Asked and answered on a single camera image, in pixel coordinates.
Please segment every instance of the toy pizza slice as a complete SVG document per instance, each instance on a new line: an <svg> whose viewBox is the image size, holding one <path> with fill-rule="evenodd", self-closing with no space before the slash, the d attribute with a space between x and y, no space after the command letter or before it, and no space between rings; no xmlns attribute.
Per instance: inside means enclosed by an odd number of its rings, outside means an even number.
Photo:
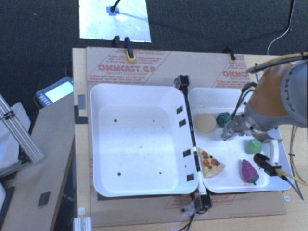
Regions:
<svg viewBox="0 0 308 231"><path fill-rule="evenodd" d="M213 177L219 174L225 167L225 165L208 154L206 151L198 148L199 157L202 163L203 175L205 178Z"/></svg>

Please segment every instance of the device screen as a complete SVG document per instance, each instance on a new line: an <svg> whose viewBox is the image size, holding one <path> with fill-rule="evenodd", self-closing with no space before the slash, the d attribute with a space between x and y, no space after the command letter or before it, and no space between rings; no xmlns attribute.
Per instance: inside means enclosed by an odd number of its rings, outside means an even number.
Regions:
<svg viewBox="0 0 308 231"><path fill-rule="evenodd" d="M67 81L60 86L46 92L45 95L54 103L73 91L73 85L69 81Z"/></svg>

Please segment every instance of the pepperoni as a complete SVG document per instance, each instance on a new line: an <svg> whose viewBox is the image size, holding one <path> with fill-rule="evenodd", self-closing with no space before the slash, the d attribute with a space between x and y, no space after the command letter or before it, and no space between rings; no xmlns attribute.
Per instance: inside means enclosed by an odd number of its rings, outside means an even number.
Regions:
<svg viewBox="0 0 308 231"><path fill-rule="evenodd" d="M216 165L217 160L216 159L212 159L211 160L211 165Z"/></svg>
<svg viewBox="0 0 308 231"><path fill-rule="evenodd" d="M206 167L210 165L209 161L207 160L203 160L202 164Z"/></svg>
<svg viewBox="0 0 308 231"><path fill-rule="evenodd" d="M201 155L202 155L202 156L208 156L207 152L205 152L205 151L202 151L202 152L201 152Z"/></svg>

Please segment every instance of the beige round toy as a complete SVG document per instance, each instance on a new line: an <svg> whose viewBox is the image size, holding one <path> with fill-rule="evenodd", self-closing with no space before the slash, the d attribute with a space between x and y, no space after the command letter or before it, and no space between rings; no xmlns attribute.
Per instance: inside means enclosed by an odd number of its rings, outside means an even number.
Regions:
<svg viewBox="0 0 308 231"><path fill-rule="evenodd" d="M210 133L214 131L216 127L216 119L210 114L203 113L197 116L194 124L199 131Z"/></svg>

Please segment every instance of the tray with toy food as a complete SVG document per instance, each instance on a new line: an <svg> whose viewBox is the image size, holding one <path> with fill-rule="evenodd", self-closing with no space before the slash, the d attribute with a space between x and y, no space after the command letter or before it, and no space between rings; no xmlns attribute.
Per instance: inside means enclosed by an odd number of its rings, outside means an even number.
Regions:
<svg viewBox="0 0 308 231"><path fill-rule="evenodd" d="M239 94L240 90L195 88L186 100L174 87L94 86L89 118L96 191L107 197L188 194L200 183L215 193L288 189L286 182L259 169L245 151L252 137L221 139L217 115L232 112ZM191 121L201 148L199 159L194 155ZM279 162L288 167L283 144L279 147ZM265 146L261 152L269 154ZM196 165L201 165L203 182Z"/></svg>

